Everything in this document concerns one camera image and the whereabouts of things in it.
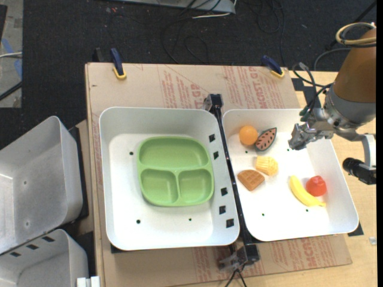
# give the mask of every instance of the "plastic toy food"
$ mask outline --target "plastic toy food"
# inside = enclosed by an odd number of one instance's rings
[[[244,126],[239,130],[239,140],[244,145],[253,145],[258,139],[258,131],[253,126]]]
[[[270,176],[276,175],[278,172],[278,163],[270,156],[258,156],[256,169]]]
[[[265,177],[261,173],[251,169],[239,172],[237,177],[250,191],[257,188],[265,180]]]
[[[306,206],[326,206],[325,202],[319,201],[316,197],[308,193],[299,179],[293,175],[289,180],[290,189],[294,196]]]
[[[323,196],[327,191],[326,182],[320,175],[313,176],[307,181],[306,190],[314,197]]]
[[[254,144],[257,151],[265,151],[275,140],[276,136],[276,127],[273,127],[272,129],[268,129],[264,131],[257,139],[256,143]]]

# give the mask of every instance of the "clamp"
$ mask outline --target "clamp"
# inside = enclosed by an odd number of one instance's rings
[[[113,71],[119,80],[126,79],[125,70],[122,67],[122,59],[116,48],[110,49],[110,55],[114,64]]]
[[[285,75],[279,64],[267,55],[261,57],[261,65],[269,67],[271,69],[271,73],[278,78],[283,78]]]

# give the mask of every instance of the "toy tomato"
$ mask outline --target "toy tomato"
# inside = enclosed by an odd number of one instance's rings
[[[306,190],[314,197],[323,196],[327,191],[326,182],[320,175],[313,176],[307,181]]]

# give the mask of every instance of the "toy watermelon slice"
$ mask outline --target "toy watermelon slice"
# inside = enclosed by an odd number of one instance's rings
[[[272,143],[275,140],[275,136],[276,136],[276,127],[273,127],[272,129],[268,129],[268,130],[264,131],[258,137],[257,141],[254,144],[256,150],[257,151],[265,151],[268,148],[270,148],[270,146],[272,145]]]

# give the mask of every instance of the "white plastic container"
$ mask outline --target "white plastic container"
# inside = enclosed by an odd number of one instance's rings
[[[299,109],[234,109],[223,116],[223,127],[233,172],[255,169],[258,156],[271,156],[278,162],[275,176],[255,190],[248,191],[238,179],[239,196],[246,226],[256,239],[274,241],[354,231],[358,214],[347,187],[331,140],[309,143],[300,151],[291,150],[288,140],[295,123],[300,122]],[[242,126],[251,125],[259,133],[277,127],[274,143],[265,151],[244,146],[239,141]],[[290,190],[288,180],[296,175],[303,185],[316,175],[326,181],[327,192],[319,197],[326,207],[307,207]]]
[[[230,175],[218,122],[201,109],[108,108],[100,116],[107,235],[117,248],[220,246],[239,234]],[[203,204],[155,206],[142,196],[136,151],[146,138],[197,139],[211,156],[214,193]]]
[[[74,287],[88,276],[84,249],[63,230],[0,255],[0,287]]]
[[[82,205],[76,141],[57,117],[0,150],[0,254],[73,221]]]

